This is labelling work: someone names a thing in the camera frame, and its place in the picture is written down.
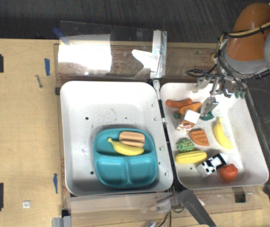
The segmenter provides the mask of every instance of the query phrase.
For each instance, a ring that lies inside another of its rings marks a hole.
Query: red tomato
[[[231,182],[238,176],[238,168],[229,164],[220,168],[220,175],[225,181]]]

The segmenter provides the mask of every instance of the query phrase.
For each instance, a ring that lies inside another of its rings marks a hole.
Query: toy banana
[[[108,138],[107,141],[113,145],[115,151],[125,156],[137,156],[144,152],[144,149],[141,147],[128,146],[119,141],[114,141],[112,138]]]
[[[214,127],[215,137],[221,146],[223,146],[226,149],[232,149],[233,145],[229,141],[229,139],[226,137],[226,135],[224,134],[221,121],[222,121],[222,119],[219,118],[218,122],[216,123],[216,125]]]

